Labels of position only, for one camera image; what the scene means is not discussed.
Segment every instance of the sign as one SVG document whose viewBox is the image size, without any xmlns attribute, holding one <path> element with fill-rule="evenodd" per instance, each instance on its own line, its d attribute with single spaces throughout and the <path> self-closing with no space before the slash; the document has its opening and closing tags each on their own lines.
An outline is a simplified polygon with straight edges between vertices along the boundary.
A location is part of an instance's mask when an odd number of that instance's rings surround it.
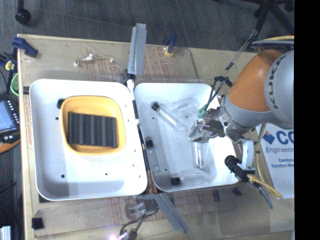
<svg viewBox="0 0 320 240">
<path fill-rule="evenodd" d="M 294 130 L 267 123 L 260 144 L 275 190 L 285 199 L 295 198 Z"/>
</svg>

